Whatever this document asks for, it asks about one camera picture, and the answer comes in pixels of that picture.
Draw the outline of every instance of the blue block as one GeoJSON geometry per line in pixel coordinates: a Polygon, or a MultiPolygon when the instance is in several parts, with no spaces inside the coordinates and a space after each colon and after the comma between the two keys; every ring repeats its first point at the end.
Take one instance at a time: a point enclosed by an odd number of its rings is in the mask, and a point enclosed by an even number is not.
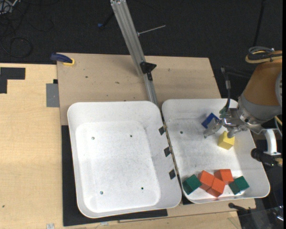
{"type": "Polygon", "coordinates": [[[205,129],[208,128],[208,124],[211,122],[211,120],[213,118],[219,120],[218,117],[215,114],[210,113],[210,115],[201,123],[205,127],[205,129]]]}

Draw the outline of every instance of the blue and yellow clamp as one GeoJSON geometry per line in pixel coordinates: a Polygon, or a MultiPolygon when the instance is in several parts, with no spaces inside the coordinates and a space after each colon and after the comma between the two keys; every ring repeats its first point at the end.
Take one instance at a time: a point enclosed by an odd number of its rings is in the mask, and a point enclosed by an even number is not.
{"type": "Polygon", "coordinates": [[[59,54],[59,53],[52,53],[50,59],[54,61],[62,62],[62,64],[66,66],[72,66],[74,65],[74,62],[75,62],[74,59],[69,58],[65,55],[59,54]]]}

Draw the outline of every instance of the black clamp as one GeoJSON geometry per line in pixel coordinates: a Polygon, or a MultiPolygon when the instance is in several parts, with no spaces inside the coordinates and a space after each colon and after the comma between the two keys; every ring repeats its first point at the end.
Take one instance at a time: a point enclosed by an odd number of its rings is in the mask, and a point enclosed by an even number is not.
{"type": "Polygon", "coordinates": [[[154,63],[148,63],[148,62],[141,62],[140,67],[143,72],[143,74],[147,74],[148,80],[152,81],[152,70],[156,68],[156,64],[154,63]]]}

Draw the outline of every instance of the block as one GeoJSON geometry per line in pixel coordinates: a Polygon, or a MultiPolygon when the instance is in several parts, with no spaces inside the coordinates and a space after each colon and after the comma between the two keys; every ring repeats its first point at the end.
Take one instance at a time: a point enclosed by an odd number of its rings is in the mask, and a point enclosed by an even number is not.
{"type": "Polygon", "coordinates": [[[220,169],[214,173],[214,176],[220,180],[222,180],[226,185],[229,185],[234,181],[231,170],[230,169],[220,169]]]}
{"type": "Polygon", "coordinates": [[[205,129],[208,128],[208,124],[211,122],[211,120],[213,118],[219,120],[218,117],[215,114],[210,113],[209,116],[201,123],[204,126],[205,129]]]}
{"type": "Polygon", "coordinates": [[[241,176],[241,177],[234,179],[234,182],[231,182],[229,184],[229,187],[234,193],[234,195],[236,195],[240,193],[241,191],[244,191],[245,189],[247,189],[249,187],[249,184],[247,183],[245,178],[241,176]]]}
{"type": "Polygon", "coordinates": [[[219,197],[223,194],[224,189],[225,183],[221,179],[214,177],[212,186],[206,192],[213,195],[214,197],[219,197]]]}
{"type": "Polygon", "coordinates": [[[199,181],[197,176],[192,175],[182,183],[182,186],[186,194],[189,195],[201,186],[201,182],[199,181]]]}
{"type": "Polygon", "coordinates": [[[201,182],[200,188],[207,191],[212,186],[214,178],[215,177],[212,174],[206,172],[205,170],[200,172],[198,175],[198,179],[201,182]]]}
{"type": "Polygon", "coordinates": [[[235,136],[229,138],[227,136],[227,132],[224,131],[218,138],[218,146],[223,147],[225,149],[230,149],[234,145],[235,136]]]}

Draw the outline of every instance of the wooden table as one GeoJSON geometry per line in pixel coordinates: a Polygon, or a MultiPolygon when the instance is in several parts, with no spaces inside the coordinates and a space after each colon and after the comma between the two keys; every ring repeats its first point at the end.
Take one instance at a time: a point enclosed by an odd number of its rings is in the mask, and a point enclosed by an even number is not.
{"type": "MultiPolygon", "coordinates": [[[[181,203],[168,209],[165,218],[63,226],[61,125],[67,124],[68,106],[83,99],[147,100],[143,80],[138,79],[134,68],[129,71],[133,67],[129,55],[65,55],[75,59],[73,68],[60,62],[57,65],[0,63],[0,68],[26,69],[25,80],[8,80],[7,94],[0,94],[0,229],[46,229],[52,223],[55,229],[103,225],[112,229],[186,229],[193,225],[200,229],[234,229],[237,213],[228,207],[229,201],[181,203]],[[118,73],[111,71],[117,65],[118,73]],[[59,82],[60,109],[46,105],[46,84],[54,79],[59,82]],[[79,88],[78,84],[84,80],[86,84],[79,88]]],[[[153,78],[160,104],[172,98],[220,98],[207,58],[147,56],[146,60],[158,65],[153,78]]],[[[239,199],[237,204],[255,208],[252,198],[239,199]]]]}

